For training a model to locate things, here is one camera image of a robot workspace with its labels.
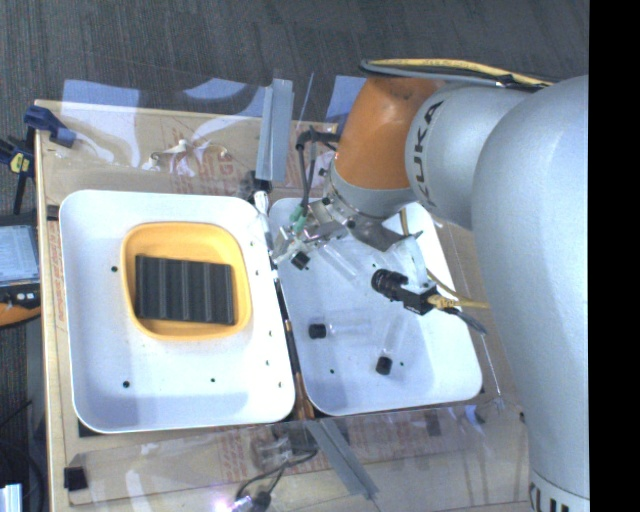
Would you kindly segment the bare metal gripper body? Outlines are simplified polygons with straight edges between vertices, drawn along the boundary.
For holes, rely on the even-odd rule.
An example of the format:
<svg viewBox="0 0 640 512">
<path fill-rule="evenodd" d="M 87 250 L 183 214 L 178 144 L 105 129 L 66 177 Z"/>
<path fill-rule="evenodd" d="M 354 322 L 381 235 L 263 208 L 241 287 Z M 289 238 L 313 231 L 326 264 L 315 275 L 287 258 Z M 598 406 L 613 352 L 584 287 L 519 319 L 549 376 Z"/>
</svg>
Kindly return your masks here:
<svg viewBox="0 0 640 512">
<path fill-rule="evenodd" d="M 357 209 L 339 197 L 324 197 L 311 202 L 302 234 L 305 241 L 329 241 L 351 235 L 356 240 L 386 252 L 408 238 L 419 238 L 423 232 L 403 235 L 384 226 L 396 211 L 367 212 Z"/>
</svg>

